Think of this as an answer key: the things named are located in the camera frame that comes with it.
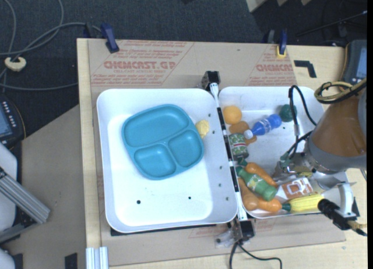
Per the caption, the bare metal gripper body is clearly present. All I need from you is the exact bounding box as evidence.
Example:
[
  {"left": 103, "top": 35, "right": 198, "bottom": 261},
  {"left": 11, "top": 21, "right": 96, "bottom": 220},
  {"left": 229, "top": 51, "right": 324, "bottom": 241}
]
[{"left": 280, "top": 151, "right": 318, "bottom": 178}]

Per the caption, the yellow toy food lump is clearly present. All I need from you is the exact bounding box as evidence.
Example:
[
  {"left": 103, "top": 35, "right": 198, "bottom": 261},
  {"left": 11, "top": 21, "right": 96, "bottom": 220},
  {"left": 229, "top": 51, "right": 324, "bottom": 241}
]
[{"left": 194, "top": 119, "right": 210, "bottom": 139}]

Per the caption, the green plastic bottle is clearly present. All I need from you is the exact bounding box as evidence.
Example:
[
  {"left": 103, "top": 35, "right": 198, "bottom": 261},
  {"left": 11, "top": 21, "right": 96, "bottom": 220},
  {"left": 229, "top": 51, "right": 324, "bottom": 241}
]
[{"left": 235, "top": 165, "right": 279, "bottom": 202}]

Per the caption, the blue divided plate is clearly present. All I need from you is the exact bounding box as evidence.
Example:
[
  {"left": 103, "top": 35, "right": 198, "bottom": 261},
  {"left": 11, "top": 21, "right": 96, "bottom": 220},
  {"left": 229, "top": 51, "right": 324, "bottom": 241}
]
[{"left": 121, "top": 104, "right": 205, "bottom": 181}]

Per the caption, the brown cardboard board red print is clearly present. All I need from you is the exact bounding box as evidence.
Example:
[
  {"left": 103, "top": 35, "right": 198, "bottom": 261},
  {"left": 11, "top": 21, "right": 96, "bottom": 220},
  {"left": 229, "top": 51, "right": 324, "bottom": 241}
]
[{"left": 87, "top": 39, "right": 347, "bottom": 266}]

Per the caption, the white plastic tray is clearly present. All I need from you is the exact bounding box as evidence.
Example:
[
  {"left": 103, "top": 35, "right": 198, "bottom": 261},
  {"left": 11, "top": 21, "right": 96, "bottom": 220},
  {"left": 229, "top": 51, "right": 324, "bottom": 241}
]
[
  {"left": 217, "top": 86, "right": 352, "bottom": 220},
  {"left": 96, "top": 87, "right": 240, "bottom": 234}
]

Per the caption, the black cylinder on white bracket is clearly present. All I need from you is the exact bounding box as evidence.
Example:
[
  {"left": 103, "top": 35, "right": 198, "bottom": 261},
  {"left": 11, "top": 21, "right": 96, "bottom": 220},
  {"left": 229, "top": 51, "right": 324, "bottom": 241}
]
[{"left": 315, "top": 171, "right": 359, "bottom": 230}]

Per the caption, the thin black and white rod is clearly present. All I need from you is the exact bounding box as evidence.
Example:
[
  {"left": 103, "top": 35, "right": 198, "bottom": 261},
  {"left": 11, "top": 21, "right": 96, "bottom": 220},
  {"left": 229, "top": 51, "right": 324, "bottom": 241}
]
[{"left": 209, "top": 82, "right": 248, "bottom": 221}]

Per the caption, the blue plastic bottle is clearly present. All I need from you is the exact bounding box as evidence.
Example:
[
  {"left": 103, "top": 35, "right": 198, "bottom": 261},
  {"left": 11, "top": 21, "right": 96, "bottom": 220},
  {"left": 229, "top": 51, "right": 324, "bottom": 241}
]
[{"left": 243, "top": 114, "right": 283, "bottom": 140}]

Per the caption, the orange flat biscuit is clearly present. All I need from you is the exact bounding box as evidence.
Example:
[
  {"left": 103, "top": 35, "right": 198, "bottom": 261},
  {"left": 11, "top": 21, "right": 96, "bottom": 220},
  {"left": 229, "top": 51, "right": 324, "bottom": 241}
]
[{"left": 228, "top": 121, "right": 258, "bottom": 146}]

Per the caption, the yellow corn cob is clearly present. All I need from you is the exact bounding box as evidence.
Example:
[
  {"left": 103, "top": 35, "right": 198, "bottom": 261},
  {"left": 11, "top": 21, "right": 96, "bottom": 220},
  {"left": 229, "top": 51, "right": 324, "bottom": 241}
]
[{"left": 281, "top": 194, "right": 325, "bottom": 214}]

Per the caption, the white and orange carton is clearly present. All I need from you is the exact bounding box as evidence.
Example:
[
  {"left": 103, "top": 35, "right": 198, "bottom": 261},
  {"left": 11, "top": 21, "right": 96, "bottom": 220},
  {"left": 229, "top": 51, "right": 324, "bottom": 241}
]
[{"left": 275, "top": 175, "right": 315, "bottom": 200}]

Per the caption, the orange toy fruit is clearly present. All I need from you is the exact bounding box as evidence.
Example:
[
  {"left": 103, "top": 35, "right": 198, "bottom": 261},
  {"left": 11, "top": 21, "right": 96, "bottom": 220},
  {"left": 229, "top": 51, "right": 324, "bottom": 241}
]
[{"left": 222, "top": 105, "right": 243, "bottom": 125}]

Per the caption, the orange carrot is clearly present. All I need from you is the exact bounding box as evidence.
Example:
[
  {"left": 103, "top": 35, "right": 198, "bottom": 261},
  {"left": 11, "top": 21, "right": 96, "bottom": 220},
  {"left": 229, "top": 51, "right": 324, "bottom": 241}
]
[
  {"left": 238, "top": 160, "right": 278, "bottom": 188},
  {"left": 256, "top": 197, "right": 283, "bottom": 213},
  {"left": 237, "top": 176, "right": 260, "bottom": 211}
]

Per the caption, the dark green broccoli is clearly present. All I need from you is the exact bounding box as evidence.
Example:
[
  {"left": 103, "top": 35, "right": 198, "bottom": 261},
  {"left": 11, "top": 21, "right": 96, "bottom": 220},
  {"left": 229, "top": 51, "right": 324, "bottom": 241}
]
[{"left": 279, "top": 104, "right": 298, "bottom": 123}]

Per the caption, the green and red can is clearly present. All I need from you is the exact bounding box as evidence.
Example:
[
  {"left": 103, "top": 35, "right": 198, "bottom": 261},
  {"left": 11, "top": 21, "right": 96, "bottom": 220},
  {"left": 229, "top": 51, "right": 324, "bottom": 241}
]
[{"left": 228, "top": 132, "right": 250, "bottom": 160}]

